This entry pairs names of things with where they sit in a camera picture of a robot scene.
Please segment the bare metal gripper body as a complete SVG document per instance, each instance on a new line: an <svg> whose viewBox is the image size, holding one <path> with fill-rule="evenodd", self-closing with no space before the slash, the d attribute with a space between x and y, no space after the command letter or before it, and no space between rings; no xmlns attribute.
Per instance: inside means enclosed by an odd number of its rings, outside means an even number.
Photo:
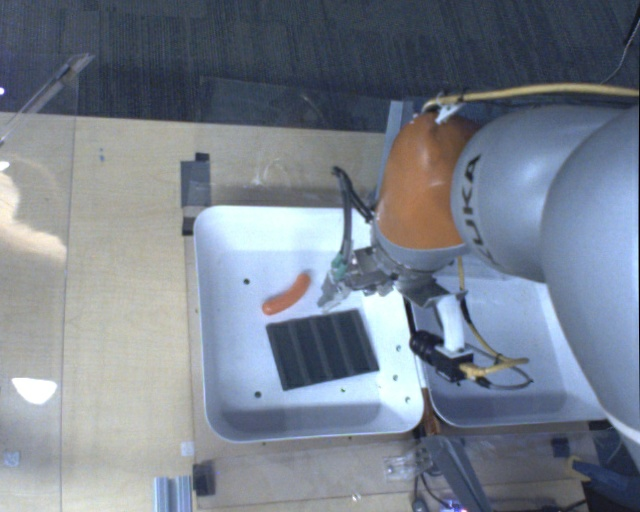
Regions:
<svg viewBox="0 0 640 512"><path fill-rule="evenodd" d="M356 249L346 266L340 283L351 291L364 295L389 294L405 268L393 260L381 246Z"/></svg>

